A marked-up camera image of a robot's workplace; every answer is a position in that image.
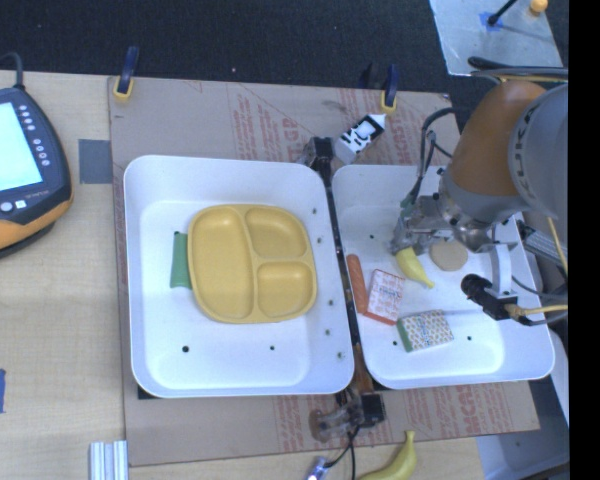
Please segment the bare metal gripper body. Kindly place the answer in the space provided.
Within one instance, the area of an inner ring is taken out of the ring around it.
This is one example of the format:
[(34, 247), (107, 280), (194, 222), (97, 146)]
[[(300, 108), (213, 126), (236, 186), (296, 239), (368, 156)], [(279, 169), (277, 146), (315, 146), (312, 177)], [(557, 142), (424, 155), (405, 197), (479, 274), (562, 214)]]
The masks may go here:
[(494, 224), (470, 216), (446, 193), (407, 195), (400, 207), (398, 220), (407, 228), (406, 248), (412, 248), (416, 237), (431, 237), (432, 244), (455, 240), (473, 253), (486, 253), (495, 247), (491, 237)]

